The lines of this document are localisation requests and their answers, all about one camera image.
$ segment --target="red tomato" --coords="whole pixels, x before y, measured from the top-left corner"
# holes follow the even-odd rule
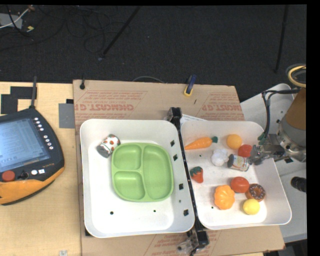
[[[230,187],[234,192],[245,193],[249,189],[249,181],[244,177],[234,177],[231,180]]]
[[[252,150],[251,145],[243,144],[238,149],[238,156],[243,157],[243,158],[248,158],[248,157],[250,157],[251,150]]]

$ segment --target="green plate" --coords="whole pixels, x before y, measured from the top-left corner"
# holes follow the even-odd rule
[[[124,143],[111,158],[112,184],[122,198],[134,202],[157,202],[174,190],[170,156],[161,146],[151,143]]]

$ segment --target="black bracket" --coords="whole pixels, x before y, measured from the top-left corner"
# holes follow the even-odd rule
[[[197,205],[196,205],[196,199],[194,195],[194,190],[192,188],[192,183],[191,183],[191,177],[190,177],[190,172],[189,168],[187,165],[187,159],[186,159],[186,153],[185,153],[185,147],[182,139],[182,134],[181,134],[181,123],[180,119],[182,117],[182,111],[180,107],[171,107],[170,110],[168,111],[166,120],[174,124],[178,131],[179,135],[179,142],[180,142],[180,147],[181,147],[181,152],[182,152],[182,157],[183,157],[183,163],[184,163],[184,170],[185,174],[187,177],[188,181],[188,186],[189,186],[189,191],[190,191],[190,196],[191,196],[191,201],[192,201],[192,206],[193,206],[193,212],[195,216],[195,221],[194,221],[194,231],[196,234],[197,238],[197,246],[194,248],[194,250],[191,252],[191,255],[196,252],[197,249],[202,249],[205,246],[209,244],[209,239],[207,232],[204,230],[204,226],[201,224],[199,217],[198,217],[198,210],[197,210]]]

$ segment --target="white bin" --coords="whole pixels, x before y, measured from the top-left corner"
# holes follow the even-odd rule
[[[260,165],[250,165],[248,171],[228,168],[227,163],[215,166],[211,156],[216,149],[226,149],[229,154],[238,154],[238,150],[227,146],[227,136],[238,134],[242,144],[258,145],[258,137],[263,128],[250,121],[187,121],[181,126],[184,145],[200,137],[218,137],[218,143],[205,149],[186,150],[185,157],[188,169],[200,166],[203,168],[203,183],[191,180],[195,204],[200,222],[210,230],[222,230],[241,227],[284,225],[292,217],[291,208],[280,180],[273,158]],[[230,209],[220,210],[214,204],[214,193],[217,186],[230,185],[232,178],[242,176],[249,183],[258,183],[266,191],[260,202],[260,211],[255,215],[246,214],[242,205],[247,199],[244,193],[235,194],[235,202]]]
[[[158,202],[121,199],[111,176],[111,159],[101,156],[96,147],[109,134],[124,143],[152,143],[170,155],[173,192]],[[90,119],[80,128],[84,223],[97,238],[132,235],[181,233],[195,222],[187,175],[176,127],[164,120]]]

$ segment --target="toy donut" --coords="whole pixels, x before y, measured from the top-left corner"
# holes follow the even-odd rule
[[[253,183],[250,184],[249,189],[245,192],[245,196],[248,199],[256,199],[261,202],[266,196],[266,191],[261,185]]]

